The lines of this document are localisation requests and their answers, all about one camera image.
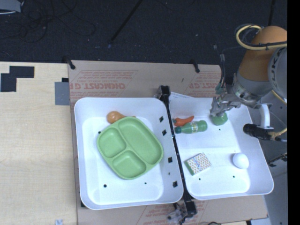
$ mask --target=green bottle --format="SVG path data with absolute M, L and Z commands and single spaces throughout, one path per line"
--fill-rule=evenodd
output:
M 204 132 L 207 129 L 207 123 L 204 120 L 188 122 L 182 127 L 176 127 L 175 133 L 197 133 Z

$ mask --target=black tape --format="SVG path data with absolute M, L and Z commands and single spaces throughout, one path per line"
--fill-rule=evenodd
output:
M 17 78 L 34 78 L 34 67 L 10 66 L 9 73 L 1 74 L 0 92 L 16 92 Z
M 55 82 L 55 105 L 70 105 L 70 86 L 68 82 Z

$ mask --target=dark carpet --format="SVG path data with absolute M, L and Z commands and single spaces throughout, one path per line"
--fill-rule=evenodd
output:
M 25 0 L 20 13 L 0 11 L 0 60 L 60 63 L 68 56 L 218 65 L 224 53 L 231 84 L 245 53 L 237 27 L 287 30 L 287 0 L 142 0 L 118 33 L 138 1 Z

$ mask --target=white plastic part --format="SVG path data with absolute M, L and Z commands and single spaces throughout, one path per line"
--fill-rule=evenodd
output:
M 261 115 L 261 124 L 259 125 L 259 127 L 270 128 L 270 111 L 268 105 L 261 104 L 259 112 Z
M 111 111 L 140 119 L 163 145 L 161 162 L 141 177 L 133 180 L 120 178 L 98 151 L 96 138 L 99 131 L 110 125 L 106 116 Z M 85 97 L 75 104 L 75 123 L 80 196 L 86 207 L 101 210 L 175 203 L 181 199 L 182 179 L 163 102 L 157 98 Z
M 172 117 L 205 120 L 208 128 L 195 134 L 175 134 L 182 162 L 187 190 L 198 200 L 264 195 L 273 190 L 273 178 L 257 138 L 243 132 L 245 124 L 252 124 L 248 108 L 227 111 L 228 121 L 216 126 L 210 120 L 211 98 L 176 98 L 170 102 Z M 211 166 L 191 175 L 184 161 L 204 152 Z M 233 164 L 236 153 L 249 159 L 247 169 Z

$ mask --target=green divided plate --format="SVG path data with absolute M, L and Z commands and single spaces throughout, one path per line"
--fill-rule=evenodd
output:
M 138 118 L 125 117 L 106 127 L 97 138 L 104 160 L 123 179 L 142 176 L 163 158 L 154 133 Z

